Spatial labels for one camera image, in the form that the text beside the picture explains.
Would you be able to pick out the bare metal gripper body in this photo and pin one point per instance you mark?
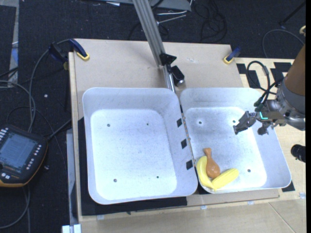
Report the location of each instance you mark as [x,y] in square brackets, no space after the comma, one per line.
[275,113]

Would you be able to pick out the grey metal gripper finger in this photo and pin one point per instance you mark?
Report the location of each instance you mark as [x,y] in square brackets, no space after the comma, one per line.
[244,124]
[264,128]

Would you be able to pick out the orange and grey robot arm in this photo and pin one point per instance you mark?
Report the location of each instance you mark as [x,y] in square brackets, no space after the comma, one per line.
[295,76]

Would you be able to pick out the white plastic tray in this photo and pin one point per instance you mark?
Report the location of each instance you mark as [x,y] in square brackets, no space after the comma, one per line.
[133,154]
[230,139]

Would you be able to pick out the brown chicken drumstick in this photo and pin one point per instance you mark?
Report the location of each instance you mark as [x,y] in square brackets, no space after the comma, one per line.
[212,167]

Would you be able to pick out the yellow corn cob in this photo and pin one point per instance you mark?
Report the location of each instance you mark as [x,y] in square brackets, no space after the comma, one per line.
[226,178]

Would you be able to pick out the yellow banana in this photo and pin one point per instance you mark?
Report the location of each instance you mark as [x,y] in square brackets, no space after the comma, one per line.
[201,172]

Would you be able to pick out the black block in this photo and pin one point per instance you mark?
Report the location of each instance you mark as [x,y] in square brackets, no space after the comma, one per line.
[177,74]

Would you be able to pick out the pale wood board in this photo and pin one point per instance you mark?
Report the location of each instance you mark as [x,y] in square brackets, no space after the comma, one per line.
[121,67]

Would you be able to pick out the black cylinder on white bracket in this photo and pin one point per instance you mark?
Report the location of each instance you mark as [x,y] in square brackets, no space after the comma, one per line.
[299,152]

